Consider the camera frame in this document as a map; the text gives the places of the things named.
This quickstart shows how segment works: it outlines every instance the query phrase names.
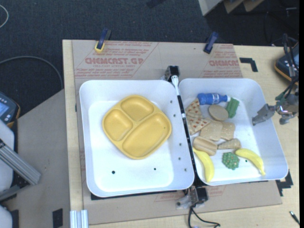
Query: black cable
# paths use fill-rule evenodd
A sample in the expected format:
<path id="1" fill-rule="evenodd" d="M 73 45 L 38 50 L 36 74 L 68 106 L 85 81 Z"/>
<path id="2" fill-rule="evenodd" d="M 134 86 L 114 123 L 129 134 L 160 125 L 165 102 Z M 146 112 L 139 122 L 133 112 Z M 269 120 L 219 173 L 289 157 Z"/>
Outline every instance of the black cable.
<path id="1" fill-rule="evenodd" d="M 289 39 L 290 41 L 294 42 L 295 44 L 298 42 L 298 40 L 296 40 L 296 39 L 294 39 L 294 38 L 292 38 L 292 37 L 288 37 L 288 39 Z M 278 39 L 276 39 L 276 40 L 273 40 L 272 42 L 270 42 L 270 45 L 272 45 L 272 44 L 274 44 L 274 43 L 276 43 L 276 42 L 278 42 L 278 41 L 281 41 L 281 42 L 282 42 L 282 37 L 280 37 L 280 38 L 278 38 Z"/>
<path id="2" fill-rule="evenodd" d="M 62 80 L 62 77 L 61 77 L 59 71 L 55 68 L 55 66 L 54 66 L 53 64 L 51 64 L 50 62 L 44 60 L 43 58 L 34 57 L 34 56 L 19 56 L 19 57 L 12 57 L 12 58 L 8 58 L 8 59 L 6 59 L 6 60 L 1 61 L 1 62 L 0 62 L 0 65 L 1 65 L 1 64 L 4 64 L 4 63 L 6 63 L 6 62 L 12 61 L 12 60 L 22 59 L 22 58 L 37 59 L 37 60 L 41 60 L 41 61 L 47 63 L 48 65 L 50 65 L 50 66 L 55 70 L 55 72 L 57 73 L 57 75 L 58 75 L 58 77 L 59 77 L 59 80 L 60 80 L 61 89 L 63 89 L 63 80 Z"/>
<path id="3" fill-rule="evenodd" d="M 269 44 L 271 42 L 271 38 L 270 38 L 270 41 L 267 38 L 267 32 L 266 32 L 266 19 L 267 19 L 267 16 L 268 16 L 268 12 L 266 12 L 265 17 L 264 17 L 264 24 L 263 24 L 264 26 L 263 26 L 263 28 L 264 28 L 264 37 L 265 37 L 266 43 Z"/>
<path id="4" fill-rule="evenodd" d="M 289 51 L 290 51 L 290 55 L 291 55 L 291 60 L 292 60 L 292 62 L 293 62 L 293 65 L 294 65 L 294 67 L 299 71 L 299 67 L 297 66 L 297 64 L 295 63 L 295 57 L 294 57 L 294 52 L 293 52 L 293 49 L 292 49 L 292 47 L 291 47 L 291 45 L 290 45 L 290 41 L 289 41 L 289 37 L 288 36 L 286 36 L 286 40 L 287 40 L 287 46 L 289 47 Z"/>
<path id="5" fill-rule="evenodd" d="M 290 95 L 295 83 L 298 81 L 299 81 L 299 76 L 291 77 L 291 83 L 290 83 L 289 87 L 287 88 L 289 90 L 288 90 L 287 94 L 284 96 L 285 99 L 287 99 L 287 97 Z"/>
<path id="6" fill-rule="evenodd" d="M 188 191 L 189 191 L 189 188 L 188 188 L 188 189 L 186 189 L 186 190 L 183 190 L 183 192 L 184 192 L 185 196 L 188 194 Z"/>
<path id="7" fill-rule="evenodd" d="M 193 205 L 193 206 L 191 206 L 191 207 L 189 208 L 189 214 L 188 214 L 188 225 L 189 225 L 189 228 L 192 228 L 191 223 L 190 223 L 192 213 L 193 213 L 200 221 L 205 222 L 205 223 L 209 223 L 209 224 L 214 224 L 214 225 L 215 225 L 214 228 L 220 227 L 220 224 L 217 223 L 217 222 L 206 221 L 206 220 L 203 220 L 201 217 L 199 217 L 199 216 L 197 215 L 197 213 L 193 210 L 193 207 L 194 207 L 194 206 L 195 206 L 195 205 Z"/>

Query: white cable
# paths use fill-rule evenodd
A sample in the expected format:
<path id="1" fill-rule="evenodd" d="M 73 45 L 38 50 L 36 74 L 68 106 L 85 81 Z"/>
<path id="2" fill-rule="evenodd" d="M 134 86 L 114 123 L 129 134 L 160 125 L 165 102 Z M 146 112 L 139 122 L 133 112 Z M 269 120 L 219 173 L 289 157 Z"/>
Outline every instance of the white cable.
<path id="1" fill-rule="evenodd" d="M 0 28 L 1 27 L 3 27 L 5 24 L 6 24 L 6 22 L 9 20 L 9 12 L 6 10 L 6 8 L 5 7 L 3 7 L 1 4 L 0 4 L 0 7 L 1 8 L 3 8 L 4 9 L 4 11 L 6 12 L 6 14 L 7 14 L 7 17 L 6 17 L 6 20 L 4 21 L 4 23 L 3 24 L 1 24 L 0 25 Z"/>

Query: toy bottle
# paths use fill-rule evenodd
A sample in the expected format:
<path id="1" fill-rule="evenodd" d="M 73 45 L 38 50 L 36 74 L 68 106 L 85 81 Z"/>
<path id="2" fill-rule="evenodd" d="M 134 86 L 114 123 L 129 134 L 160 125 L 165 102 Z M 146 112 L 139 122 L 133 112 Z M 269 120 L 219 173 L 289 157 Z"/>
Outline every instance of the toy bottle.
<path id="1" fill-rule="evenodd" d="M 200 93 L 198 94 L 199 104 L 201 105 L 215 105 L 220 102 L 230 101 L 230 97 L 227 95 L 220 95 L 218 93 Z"/>

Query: toy banana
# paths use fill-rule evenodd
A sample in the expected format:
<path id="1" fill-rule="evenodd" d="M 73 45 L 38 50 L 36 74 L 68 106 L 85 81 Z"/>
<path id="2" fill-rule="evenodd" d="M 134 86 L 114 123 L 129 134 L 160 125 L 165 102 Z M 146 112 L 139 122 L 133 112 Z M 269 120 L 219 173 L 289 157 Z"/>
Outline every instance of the toy banana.
<path id="1" fill-rule="evenodd" d="M 214 165 L 212 159 L 204 151 L 199 151 L 193 148 L 193 152 L 195 152 L 199 160 L 204 165 L 206 182 L 210 182 L 214 176 Z"/>
<path id="2" fill-rule="evenodd" d="M 260 171 L 261 174 L 264 176 L 264 163 L 260 156 L 258 156 L 256 153 L 254 153 L 252 150 L 246 149 L 246 148 L 240 148 L 235 151 L 235 154 L 244 157 L 246 159 L 249 159 Z"/>

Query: yellow divided plate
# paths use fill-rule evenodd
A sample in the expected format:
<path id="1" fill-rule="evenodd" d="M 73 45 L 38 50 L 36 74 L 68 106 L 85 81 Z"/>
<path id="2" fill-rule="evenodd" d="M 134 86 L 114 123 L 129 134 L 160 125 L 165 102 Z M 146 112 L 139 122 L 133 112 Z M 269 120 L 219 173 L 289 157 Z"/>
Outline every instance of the yellow divided plate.
<path id="1" fill-rule="evenodd" d="M 103 117 L 106 136 L 126 156 L 144 159 L 156 151 L 172 131 L 168 117 L 151 101 L 131 95 Z"/>

